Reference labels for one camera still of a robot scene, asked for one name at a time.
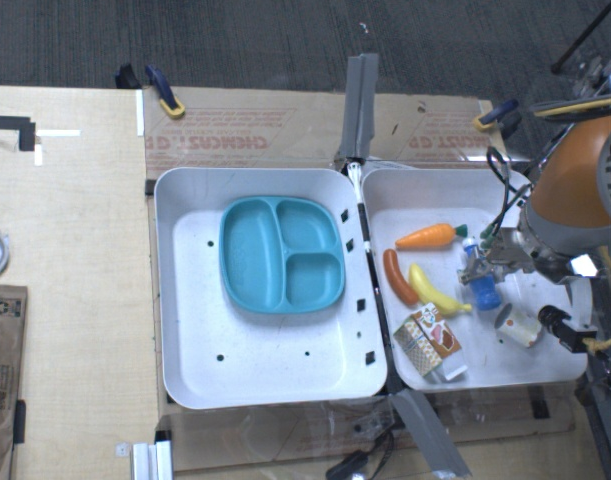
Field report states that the brown cardboard board red print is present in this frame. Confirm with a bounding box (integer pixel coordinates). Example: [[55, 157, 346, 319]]
[[143, 86, 577, 472]]

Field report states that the white can with orange dots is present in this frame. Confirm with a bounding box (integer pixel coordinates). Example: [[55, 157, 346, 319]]
[[493, 302, 544, 350]]

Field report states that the beige patterned carton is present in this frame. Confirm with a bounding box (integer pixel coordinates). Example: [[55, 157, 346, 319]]
[[392, 317, 444, 379]]

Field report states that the brown and white cow carton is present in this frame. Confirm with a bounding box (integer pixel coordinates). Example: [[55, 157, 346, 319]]
[[411, 302, 469, 383]]

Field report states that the blue divided plate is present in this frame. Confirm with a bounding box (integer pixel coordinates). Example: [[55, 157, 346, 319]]
[[218, 196, 347, 315]]

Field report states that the brown paper packet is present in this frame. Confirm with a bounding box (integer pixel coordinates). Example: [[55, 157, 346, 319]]
[[0, 283, 29, 480]]

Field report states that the blue bottle with white cap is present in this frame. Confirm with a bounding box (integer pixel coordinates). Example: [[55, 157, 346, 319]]
[[461, 236, 503, 312]]

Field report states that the orange sausage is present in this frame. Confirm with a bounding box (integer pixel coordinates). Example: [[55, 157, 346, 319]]
[[382, 248, 421, 307]]

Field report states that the orange carrot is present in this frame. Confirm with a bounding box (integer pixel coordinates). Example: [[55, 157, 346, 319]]
[[394, 222, 469, 251]]

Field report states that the white plastic tray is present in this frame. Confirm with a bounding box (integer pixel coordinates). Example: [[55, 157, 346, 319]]
[[360, 167, 589, 395], [153, 167, 389, 411]]

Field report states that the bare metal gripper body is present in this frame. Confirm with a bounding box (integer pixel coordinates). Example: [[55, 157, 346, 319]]
[[484, 227, 599, 286]]

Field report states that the yellow banana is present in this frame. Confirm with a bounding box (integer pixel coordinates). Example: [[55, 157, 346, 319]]
[[408, 262, 473, 318]]

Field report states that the black cylinder on white bracket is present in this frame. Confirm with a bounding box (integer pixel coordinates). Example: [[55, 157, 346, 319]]
[[537, 267, 599, 355]]

